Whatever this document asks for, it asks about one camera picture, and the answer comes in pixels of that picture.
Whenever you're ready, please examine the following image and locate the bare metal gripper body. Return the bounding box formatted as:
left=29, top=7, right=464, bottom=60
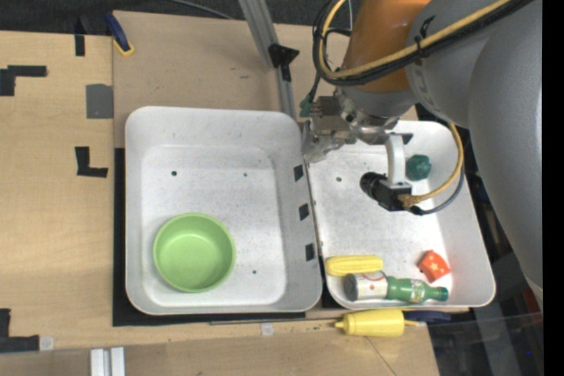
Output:
left=308, top=95, right=401, bottom=147

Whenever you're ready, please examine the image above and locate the white plastic tray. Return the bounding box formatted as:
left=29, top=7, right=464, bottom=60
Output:
left=124, top=105, right=324, bottom=317
left=302, top=119, right=498, bottom=311

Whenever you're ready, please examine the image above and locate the orange carton with star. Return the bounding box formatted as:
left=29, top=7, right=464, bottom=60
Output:
left=417, top=249, right=453, bottom=283

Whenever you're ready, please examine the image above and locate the white can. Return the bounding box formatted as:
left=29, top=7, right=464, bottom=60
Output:
left=343, top=271, right=390, bottom=302

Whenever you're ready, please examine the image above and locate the dark green broccoli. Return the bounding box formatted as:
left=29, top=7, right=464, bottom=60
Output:
left=404, top=153, right=433, bottom=182

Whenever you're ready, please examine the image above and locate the green bottle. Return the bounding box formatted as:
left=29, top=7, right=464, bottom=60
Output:
left=384, top=276, right=450, bottom=306

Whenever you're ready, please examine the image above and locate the black cylinder on white bracket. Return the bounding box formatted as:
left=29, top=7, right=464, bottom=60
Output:
left=359, top=133, right=416, bottom=213

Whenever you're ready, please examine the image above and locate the yellow corn cob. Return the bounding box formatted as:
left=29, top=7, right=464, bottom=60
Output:
left=324, top=254, right=385, bottom=277

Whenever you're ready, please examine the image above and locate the brown flat board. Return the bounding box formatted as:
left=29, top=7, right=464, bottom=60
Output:
left=112, top=10, right=471, bottom=351

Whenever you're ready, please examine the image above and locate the green bowl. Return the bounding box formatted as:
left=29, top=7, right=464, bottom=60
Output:
left=152, top=212, right=237, bottom=294

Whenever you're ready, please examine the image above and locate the yellow squeeze bottle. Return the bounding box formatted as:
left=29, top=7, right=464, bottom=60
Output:
left=333, top=307, right=420, bottom=339

